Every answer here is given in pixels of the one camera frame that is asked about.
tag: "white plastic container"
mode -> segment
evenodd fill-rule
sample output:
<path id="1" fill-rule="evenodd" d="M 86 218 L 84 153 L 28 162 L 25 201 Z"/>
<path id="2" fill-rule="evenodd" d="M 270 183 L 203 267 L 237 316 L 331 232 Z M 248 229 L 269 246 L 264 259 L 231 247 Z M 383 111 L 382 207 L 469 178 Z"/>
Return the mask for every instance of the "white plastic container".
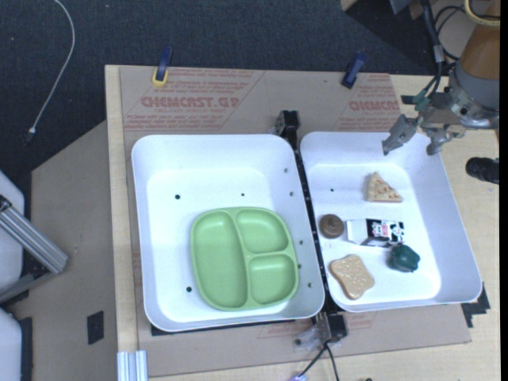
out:
<path id="1" fill-rule="evenodd" d="M 163 135 L 132 151 L 144 308 L 150 322 L 179 332 L 309 318 L 324 303 L 314 239 L 290 145 L 273 135 Z M 276 306 L 227 312 L 198 292 L 191 262 L 193 220 L 208 210 L 252 206 L 286 223 L 299 264 L 298 289 Z"/>
<path id="2" fill-rule="evenodd" d="M 425 137 L 383 154 L 385 133 L 311 133 L 300 152 L 318 225 L 324 214 L 349 219 L 402 221 L 405 244 L 421 257 L 414 272 L 387 266 L 387 248 L 354 244 L 347 233 L 320 237 L 329 292 L 341 308 L 362 312 L 470 302 L 482 281 L 441 157 L 427 156 Z M 140 232 L 144 308 L 168 332 L 309 318 L 324 303 L 324 283 L 302 185 L 290 145 L 280 137 L 161 135 L 139 139 L 132 152 Z M 401 203 L 365 199 L 377 171 Z M 208 210 L 253 206 L 286 222 L 300 268 L 298 290 L 271 307 L 234 312 L 208 305 L 198 292 L 190 254 L 193 220 Z M 375 285 L 351 300 L 329 273 L 332 261 L 361 257 Z"/>
<path id="3" fill-rule="evenodd" d="M 415 272 L 387 266 L 390 250 L 319 234 L 330 294 L 341 308 L 362 312 L 406 306 L 470 302 L 478 298 L 482 280 L 450 188 L 441 156 L 427 156 L 428 139 L 415 135 L 409 143 L 383 154 L 385 133 L 310 133 L 301 143 L 316 220 L 335 214 L 343 221 L 402 221 L 404 243 L 421 260 Z M 368 202 L 368 178 L 377 171 L 403 197 L 400 203 Z M 357 254 L 375 278 L 373 288 L 349 299 L 330 274 L 332 261 Z"/>

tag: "green divided plate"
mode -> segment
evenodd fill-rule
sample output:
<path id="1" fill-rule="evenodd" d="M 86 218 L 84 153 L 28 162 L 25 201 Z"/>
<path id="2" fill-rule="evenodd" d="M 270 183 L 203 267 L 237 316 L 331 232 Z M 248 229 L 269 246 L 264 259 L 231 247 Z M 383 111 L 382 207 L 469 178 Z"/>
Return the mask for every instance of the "green divided plate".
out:
<path id="1" fill-rule="evenodd" d="M 298 287 L 291 236 L 276 213 L 254 207 L 200 214 L 190 254 L 203 298 L 219 310 L 248 310 L 286 301 Z"/>

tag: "gray carpet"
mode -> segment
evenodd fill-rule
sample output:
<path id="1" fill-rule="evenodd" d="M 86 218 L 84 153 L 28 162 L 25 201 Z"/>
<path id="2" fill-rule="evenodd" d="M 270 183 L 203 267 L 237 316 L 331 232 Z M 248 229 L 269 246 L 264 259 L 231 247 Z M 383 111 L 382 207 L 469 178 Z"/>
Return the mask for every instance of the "gray carpet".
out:
<path id="1" fill-rule="evenodd" d="M 0 0 L 0 169 L 14 182 L 103 121 L 106 64 L 432 74 L 422 21 L 388 0 L 60 0 L 75 50 L 30 145 L 24 142 L 66 60 L 71 29 L 52 0 Z"/>

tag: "black bracket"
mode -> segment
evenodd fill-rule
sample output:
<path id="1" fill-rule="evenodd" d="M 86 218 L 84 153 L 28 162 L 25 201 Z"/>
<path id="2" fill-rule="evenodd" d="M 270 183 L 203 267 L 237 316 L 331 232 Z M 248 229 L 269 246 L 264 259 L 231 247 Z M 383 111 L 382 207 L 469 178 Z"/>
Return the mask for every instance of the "black bracket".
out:
<path id="1" fill-rule="evenodd" d="M 21 381 L 32 381 L 33 372 L 33 320 L 21 319 Z"/>
<path id="2" fill-rule="evenodd" d="M 309 183 L 303 166 L 302 157 L 298 150 L 298 137 L 296 130 L 300 127 L 300 117 L 297 110 L 282 110 L 277 117 L 275 122 L 275 132 L 282 138 L 285 138 L 291 147 L 293 148 L 294 158 L 296 160 L 296 166 L 298 169 L 298 176 L 303 190 L 303 196 L 306 203 L 307 215 L 309 216 L 310 228 L 312 230 L 312 236 L 314 239 L 314 247 L 316 248 L 317 261 L 319 262 L 319 268 L 321 271 L 321 281 L 325 288 L 325 308 L 324 312 L 327 314 L 335 314 L 336 312 L 342 311 L 333 301 L 328 287 L 328 280 L 326 278 L 325 262 L 321 255 L 321 246 L 319 243 L 318 228 L 316 226 L 316 219 L 314 216 L 314 208 L 312 206 L 312 200 L 310 198 Z"/>
<path id="3" fill-rule="evenodd" d="M 464 317 L 466 318 L 468 328 L 474 327 L 472 320 L 473 315 L 486 314 L 487 310 L 489 310 L 490 308 L 491 304 L 489 303 L 487 292 L 485 291 L 485 286 L 483 286 L 482 293 L 479 295 L 478 299 L 476 299 L 475 302 L 462 304 L 462 311 L 464 312 Z"/>

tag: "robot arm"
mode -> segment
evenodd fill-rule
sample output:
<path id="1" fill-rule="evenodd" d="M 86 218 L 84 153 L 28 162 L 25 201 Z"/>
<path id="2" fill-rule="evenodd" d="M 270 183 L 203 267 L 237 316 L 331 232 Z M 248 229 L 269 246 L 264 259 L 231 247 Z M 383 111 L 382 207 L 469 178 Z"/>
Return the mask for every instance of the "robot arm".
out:
<path id="1" fill-rule="evenodd" d="M 478 24 L 462 56 L 449 72 L 448 85 L 443 92 L 436 92 L 444 56 L 440 53 L 437 38 L 433 38 L 438 73 L 413 98 L 418 116 L 408 118 L 401 115 L 391 128 L 390 136 L 383 141 L 385 155 L 410 140 L 418 127 L 430 138 L 429 155 L 438 153 L 442 145 L 451 139 L 462 137 L 467 129 L 499 128 L 501 0 L 491 0 L 482 17 L 472 12 L 470 3 L 471 0 L 465 0 L 465 11 Z M 422 5 L 425 15 L 425 4 Z M 428 94 L 433 84 L 434 89 Z"/>

